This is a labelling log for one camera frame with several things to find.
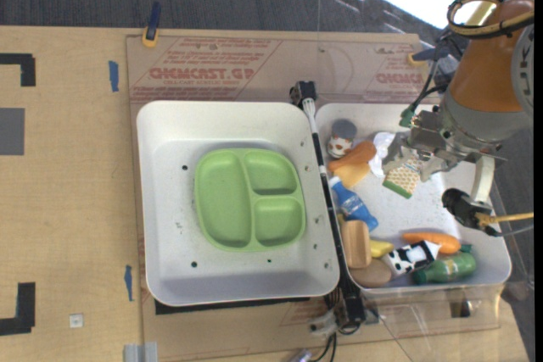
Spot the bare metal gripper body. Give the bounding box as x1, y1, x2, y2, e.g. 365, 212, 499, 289
406, 109, 509, 167

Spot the white crumpled packet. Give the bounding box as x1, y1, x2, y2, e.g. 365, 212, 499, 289
367, 131, 399, 178

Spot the green and orange patterned carton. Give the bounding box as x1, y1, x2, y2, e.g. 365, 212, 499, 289
382, 158, 426, 200

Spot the orange sausage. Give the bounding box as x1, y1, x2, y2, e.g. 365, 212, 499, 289
327, 140, 378, 174

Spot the white plastic tray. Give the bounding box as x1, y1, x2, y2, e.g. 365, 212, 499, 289
135, 99, 342, 308
314, 103, 512, 296

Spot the yellow-orange bread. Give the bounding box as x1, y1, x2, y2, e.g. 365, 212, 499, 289
334, 162, 372, 189

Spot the small can with grey lid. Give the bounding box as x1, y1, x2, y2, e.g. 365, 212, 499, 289
327, 119, 359, 159

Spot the blue bottle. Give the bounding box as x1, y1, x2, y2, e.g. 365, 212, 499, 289
329, 175, 380, 232

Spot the orange carrot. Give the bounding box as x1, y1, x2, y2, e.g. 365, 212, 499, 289
401, 231, 473, 255

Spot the thin black and white rod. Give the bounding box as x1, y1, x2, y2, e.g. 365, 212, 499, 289
302, 96, 355, 298

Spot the black and white cow carton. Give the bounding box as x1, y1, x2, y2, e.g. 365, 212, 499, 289
381, 240, 443, 278

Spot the yellow banana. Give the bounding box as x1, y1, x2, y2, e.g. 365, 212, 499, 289
369, 238, 396, 259

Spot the green bottle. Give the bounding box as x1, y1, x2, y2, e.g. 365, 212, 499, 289
412, 251, 478, 286

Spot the pale wooden bread slice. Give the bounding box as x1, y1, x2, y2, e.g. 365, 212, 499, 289
340, 220, 372, 270

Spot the brown round biscuit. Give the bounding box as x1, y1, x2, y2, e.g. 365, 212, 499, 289
349, 258, 393, 289

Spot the brown cardboard board red print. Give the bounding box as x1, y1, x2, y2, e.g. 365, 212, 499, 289
126, 33, 507, 354

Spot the green divided plate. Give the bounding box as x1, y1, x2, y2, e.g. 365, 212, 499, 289
193, 148, 307, 253

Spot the black cylinder on white bracket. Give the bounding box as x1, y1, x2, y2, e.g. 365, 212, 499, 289
441, 155, 496, 231

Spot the black block with thin wires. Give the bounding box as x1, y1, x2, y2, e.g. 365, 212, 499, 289
289, 80, 319, 106
338, 291, 368, 326

